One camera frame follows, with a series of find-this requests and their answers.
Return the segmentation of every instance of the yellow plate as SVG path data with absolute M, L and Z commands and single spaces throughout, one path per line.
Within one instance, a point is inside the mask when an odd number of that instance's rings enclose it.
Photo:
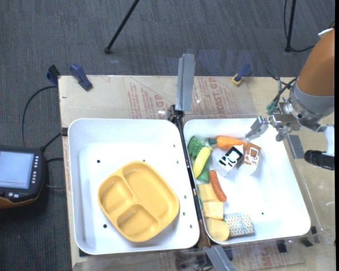
M 156 236 L 180 209 L 170 185 L 143 161 L 128 163 L 109 175 L 99 186 L 98 203 L 118 232 L 132 242 Z

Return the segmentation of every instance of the metal bracket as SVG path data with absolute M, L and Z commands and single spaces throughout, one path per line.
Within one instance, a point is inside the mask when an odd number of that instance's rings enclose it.
M 298 120 L 290 114 L 271 115 L 268 121 L 279 133 L 276 136 L 276 140 L 278 142 L 283 141 L 286 138 L 286 135 L 291 133 L 293 130 L 301 129 Z
M 205 249 L 205 253 L 210 258 L 216 271 L 236 271 L 222 246 L 212 246 Z
M 192 193 L 193 193 L 193 199 L 194 199 L 194 204 L 196 208 L 196 215 L 198 219 L 198 226 L 199 226 L 199 240 L 198 240 L 198 247 L 200 249 L 206 249 L 211 246 L 210 239 L 206 235 L 205 231 L 205 223 L 202 220 L 202 212 L 201 212 L 201 206 L 199 202 L 199 197 L 197 194 L 197 189 L 196 189 L 196 184 L 192 175 L 192 170 L 191 170 L 191 165 L 190 165 L 190 159 L 187 151 L 187 145 L 186 145 L 186 140 L 185 136 L 183 133 L 183 117 L 184 117 L 184 112 L 179 111 L 175 109 L 175 105 L 171 105 L 169 109 L 167 110 L 166 113 L 166 120 L 174 123 L 177 127 L 177 129 L 180 132 L 180 137 L 181 137 L 181 142 L 182 142 L 182 148 L 185 156 L 185 161 L 186 161 L 186 166 L 187 166 L 187 172 L 188 176 L 190 178 L 190 183 L 191 183 L 191 188 L 192 188 Z
M 177 101 L 175 110 L 192 110 L 192 91 L 194 80 L 194 55 L 183 54 L 179 62 L 179 76 L 177 81 Z
M 258 116 L 251 126 L 251 130 L 245 135 L 247 141 L 260 137 L 268 128 L 268 120 Z

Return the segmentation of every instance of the toy carrot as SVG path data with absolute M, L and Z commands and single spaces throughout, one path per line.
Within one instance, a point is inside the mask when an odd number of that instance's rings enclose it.
M 208 177 L 210 178 L 211 186 L 215 192 L 216 197 L 220 202 L 225 202 L 227 200 L 227 196 L 225 195 L 224 191 L 222 190 L 219 182 L 219 178 L 217 177 L 217 173 L 215 170 L 210 170 L 208 172 Z
M 247 146 L 247 142 L 242 141 L 237 138 L 227 137 L 225 135 L 218 136 L 216 138 L 216 143 L 218 147 L 223 148 L 225 150 L 229 150 L 233 146 L 239 146 L 239 145 L 243 145 L 244 147 Z

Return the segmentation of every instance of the black cable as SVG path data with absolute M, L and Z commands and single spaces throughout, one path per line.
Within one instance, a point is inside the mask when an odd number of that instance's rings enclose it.
M 55 137 L 53 137 L 51 140 L 48 141 L 48 143 L 46 145 L 44 145 L 44 147 L 40 147 L 40 149 L 44 152 L 45 149 L 48 147 L 48 145 L 50 145 L 52 142 L 54 142 L 54 140 L 59 137 L 62 133 L 58 133 Z
M 23 146 L 24 146 L 24 147 L 25 147 L 25 142 L 24 142 L 24 119 L 25 119 L 25 113 L 26 113 L 26 111 L 27 111 L 27 108 L 28 108 L 28 106 L 29 106 L 29 103 L 30 103 L 30 101 L 31 101 L 38 93 L 42 92 L 43 90 L 49 89 L 49 88 L 58 88 L 58 87 L 57 87 L 57 86 L 51 85 L 51 86 L 46 86 L 46 87 L 44 87 L 44 88 L 42 88 L 42 89 L 37 90 L 37 91 L 29 98 L 27 104 L 25 105 L 24 112 L 23 112 L 23 119 L 22 119 L 22 121 L 21 121 L 21 137 L 22 137 L 22 139 L 23 139 Z
M 28 246 L 28 248 L 29 248 L 29 250 L 30 250 L 30 252 L 31 252 L 31 254 L 32 254 L 33 258 L 34 258 L 34 261 L 35 261 L 35 263 L 36 263 L 36 265 L 37 265 L 37 268 L 38 268 L 38 270 L 40 271 L 40 270 L 41 270 L 40 264 L 39 264 L 39 262 L 38 262 L 38 259 L 37 259 L 36 256 L 35 256 L 35 253 L 34 253 L 33 248 L 30 246 L 29 242 L 28 242 L 28 241 L 26 240 L 26 238 L 23 236 L 23 233 L 20 231 L 19 227 L 15 224 L 15 222 L 13 221 L 13 219 L 12 219 L 8 214 L 6 214 L 6 216 L 7 216 L 7 218 L 11 221 L 11 223 L 14 225 L 14 227 L 15 227 L 16 230 L 19 232 L 20 236 L 22 237 L 22 239 L 24 240 L 24 242 L 25 242 L 26 245 Z
M 267 72 L 273 79 L 275 79 L 276 81 L 280 80 L 279 77 L 274 76 L 274 75 L 267 69 L 267 63 L 265 64 L 265 70 L 266 70 L 266 72 Z
M 284 31 L 285 31 L 285 37 L 286 37 L 286 40 L 289 39 L 288 34 L 287 34 L 287 32 L 286 32 L 286 22 L 285 22 L 285 21 L 286 21 L 285 16 L 286 16 L 286 4 L 287 4 L 287 2 L 288 2 L 288 0 L 285 0 L 285 6 L 284 6 Z M 309 47 L 307 47 L 307 48 L 305 48 L 305 49 L 302 49 L 302 50 L 296 50 L 296 49 L 293 49 L 293 48 L 289 45 L 289 48 L 291 49 L 291 51 L 294 51 L 294 52 L 303 52 L 303 51 L 309 50 L 309 49 L 311 49 L 311 48 L 313 48 L 313 47 L 314 47 L 314 45 L 309 46 Z
M 286 89 L 290 89 L 292 87 L 292 84 L 297 81 L 299 77 L 295 77 L 292 80 L 290 80 L 287 84 L 285 84 L 285 86 L 279 90 L 279 93 L 277 94 L 277 96 L 275 96 L 275 98 L 273 99 L 273 101 L 275 102 L 274 105 L 277 105 L 280 101 L 280 97 L 282 95 L 282 93 L 286 90 Z
M 49 163 L 49 162 L 55 161 L 55 160 L 61 160 L 61 161 L 63 161 L 64 158 L 63 158 L 63 157 L 51 158 L 51 159 L 47 160 L 46 163 Z M 49 185 L 49 184 L 46 184 L 46 186 L 47 186 L 48 188 L 50 188 L 50 189 L 65 189 L 65 186 L 51 186 L 51 185 Z
M 202 267 L 201 271 L 210 271 L 213 270 L 213 266 L 208 266 L 208 269 L 204 269 L 205 267 Z

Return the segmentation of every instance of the metal rod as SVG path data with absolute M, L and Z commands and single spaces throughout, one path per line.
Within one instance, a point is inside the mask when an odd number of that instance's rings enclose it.
M 114 36 L 113 36 L 111 42 L 109 42 L 108 46 L 104 49 L 104 52 L 105 52 L 106 54 L 110 54 L 110 53 L 111 53 L 111 47 L 112 47 L 113 43 L 114 43 L 115 40 L 117 39 L 117 36 L 118 36 L 119 33 L 121 32 L 122 28 L 125 26 L 127 20 L 129 19 L 130 15 L 132 14 L 134 8 L 136 8 L 136 6 L 137 6 L 137 4 L 138 4 L 139 1 L 140 1 L 140 0 L 134 0 L 132 6 L 130 7 L 130 9 L 129 9 L 129 11 L 128 11 L 128 13 L 126 14 L 125 18 L 123 19 L 122 23 L 120 24 L 120 26 L 119 26 L 117 32 L 114 34 Z
M 188 171 L 188 176 L 190 179 L 190 184 L 192 187 L 192 192 L 193 192 L 193 200 L 194 200 L 194 204 L 195 204 L 195 209 L 196 209 L 196 215 L 197 215 L 197 220 L 198 220 L 198 226 L 199 226 L 199 238 L 198 238 L 198 248 L 200 250 L 203 249 L 207 249 L 211 247 L 211 241 L 208 238 L 206 231 L 205 231 L 205 222 L 203 222 L 202 219 L 202 212 L 201 212 L 201 206 L 200 206 L 200 202 L 199 202 L 199 197 L 198 197 L 198 193 L 196 190 L 196 182 L 194 181 L 194 177 L 192 174 L 192 170 L 191 170 L 191 166 L 190 166 L 190 161 L 189 161 L 189 155 L 187 152 L 187 146 L 186 146 L 186 141 L 185 141 L 185 136 L 184 136 L 184 132 L 183 132 L 183 128 L 184 128 L 184 124 L 183 124 L 183 117 L 184 117 L 184 113 L 183 111 L 178 111 L 175 110 L 175 105 L 172 105 L 169 110 L 167 111 L 169 112 L 168 115 L 168 119 L 171 120 L 172 123 L 174 123 L 179 132 L 180 132 L 180 137 L 181 137 L 181 142 L 182 142 L 182 148 L 183 148 L 183 152 L 185 155 L 185 160 L 186 160 L 186 166 L 187 166 L 187 171 Z

